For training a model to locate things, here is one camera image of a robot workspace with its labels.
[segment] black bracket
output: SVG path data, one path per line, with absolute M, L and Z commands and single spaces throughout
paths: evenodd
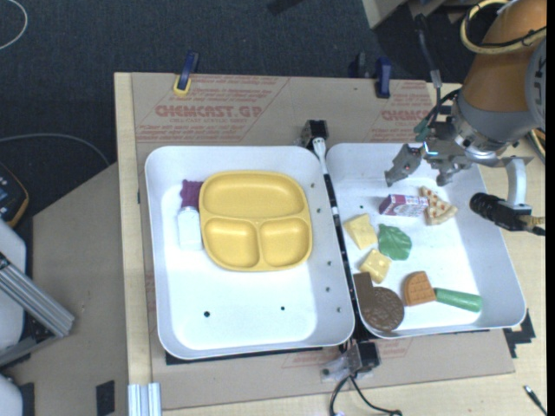
M 503 331 L 505 332 L 506 343 L 509 346 L 509 351 L 513 359 L 517 358 L 517 344 L 531 343 L 532 339 L 536 337 L 528 310 L 526 311 L 524 320 L 520 323 L 520 330 L 514 331 L 512 328 L 503 328 Z
M 115 411 L 115 382 L 109 380 L 96 387 L 96 415 L 108 416 Z
M 330 136 L 326 120 L 307 120 L 301 131 L 301 145 L 312 151 L 314 149 L 312 141 L 316 137 L 326 140 Z

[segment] white tray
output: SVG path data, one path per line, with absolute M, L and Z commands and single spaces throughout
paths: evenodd
M 183 179 L 216 172 L 287 174 L 304 189 L 312 222 L 308 260 L 289 270 L 237 272 L 179 247 Z M 298 146 L 163 146 L 145 165 L 158 332 L 185 360 L 340 345 L 355 318 L 336 228 L 316 156 Z
M 376 231 L 379 224 L 397 226 L 411 238 L 413 247 L 408 259 L 393 261 L 379 286 L 402 297 L 403 279 L 425 270 L 433 287 L 478 294 L 483 307 L 477 314 L 428 302 L 405 307 L 404 320 L 395 331 L 379 331 L 365 322 L 367 329 L 383 338 L 398 338 L 508 328 L 521 323 L 526 314 L 525 300 L 500 228 L 468 207 L 476 192 L 486 192 L 478 167 L 458 172 L 451 184 L 438 187 L 437 171 L 422 161 L 414 174 L 387 187 L 384 172 L 392 166 L 400 148 L 401 144 L 339 144 L 330 149 L 326 160 L 342 222 L 367 212 Z M 379 204 L 389 194 L 418 195 L 421 185 L 456 205 L 456 216 L 443 224 L 426 225 L 423 216 L 392 217 L 378 212 Z M 349 235 L 343 234 L 351 273 L 355 274 L 377 244 L 359 250 Z

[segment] yellow divided plate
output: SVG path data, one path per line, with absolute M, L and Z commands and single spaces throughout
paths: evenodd
M 199 213 L 206 252 L 229 270 L 285 270 L 312 250 L 303 188 L 280 172 L 212 175 L 200 188 Z

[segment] yellow cheese toy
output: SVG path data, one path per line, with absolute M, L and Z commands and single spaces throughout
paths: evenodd
M 343 223 L 343 227 L 355 241 L 359 250 L 364 250 L 378 241 L 378 236 L 370 224 L 370 216 L 366 212 L 347 220 Z
M 359 270 L 370 273 L 373 282 L 381 283 L 388 274 L 389 265 L 391 265 L 389 257 L 384 256 L 379 250 L 372 250 L 359 267 Z

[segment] green object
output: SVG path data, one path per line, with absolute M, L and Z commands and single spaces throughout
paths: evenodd
M 424 129 L 428 129 L 428 122 L 430 119 L 428 117 L 424 117 L 418 125 L 413 128 L 415 133 L 421 133 Z
M 425 127 L 420 131 L 419 134 L 416 135 L 415 141 L 423 142 L 427 138 L 429 132 L 430 132 L 430 128 Z
M 474 313 L 479 313 L 482 310 L 482 298 L 480 296 L 443 288 L 434 288 L 434 292 L 437 302 L 453 305 L 460 309 L 467 309 Z
M 410 237 L 396 226 L 380 224 L 378 246 L 380 252 L 391 260 L 407 260 L 413 243 Z

